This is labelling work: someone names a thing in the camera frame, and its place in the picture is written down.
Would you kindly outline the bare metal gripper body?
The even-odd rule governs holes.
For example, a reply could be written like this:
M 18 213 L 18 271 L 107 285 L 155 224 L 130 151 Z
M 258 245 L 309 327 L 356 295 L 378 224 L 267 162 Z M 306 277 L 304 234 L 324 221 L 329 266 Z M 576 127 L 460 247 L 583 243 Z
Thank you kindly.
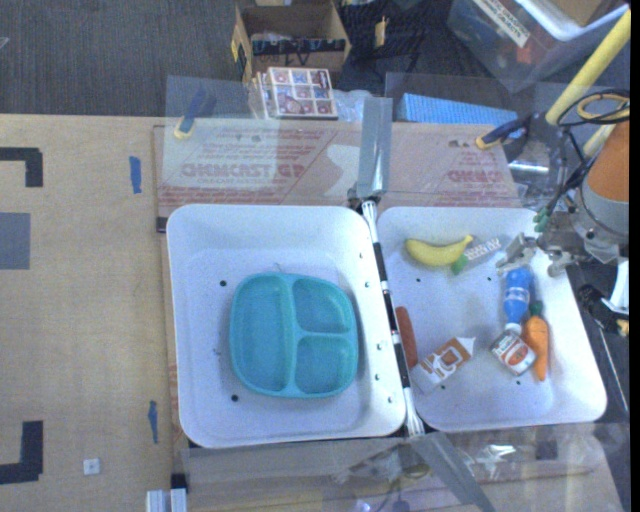
M 537 233 L 537 245 L 546 255 L 548 251 L 563 250 L 582 254 L 582 261 L 608 261 L 608 244 L 602 237 L 603 231 L 577 211 L 548 212 L 543 209 L 537 214 Z

